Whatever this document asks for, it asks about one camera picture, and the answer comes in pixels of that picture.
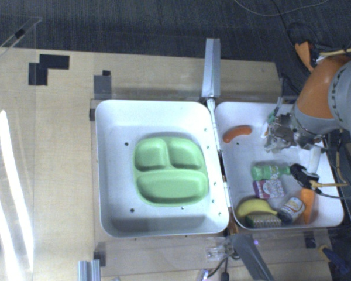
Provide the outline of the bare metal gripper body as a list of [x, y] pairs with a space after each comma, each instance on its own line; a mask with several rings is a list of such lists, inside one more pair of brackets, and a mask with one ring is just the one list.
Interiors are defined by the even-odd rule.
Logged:
[[280, 125], [276, 129], [276, 137], [284, 148], [298, 146], [301, 149], [309, 149], [314, 144], [313, 134], [298, 127], [289, 127]]

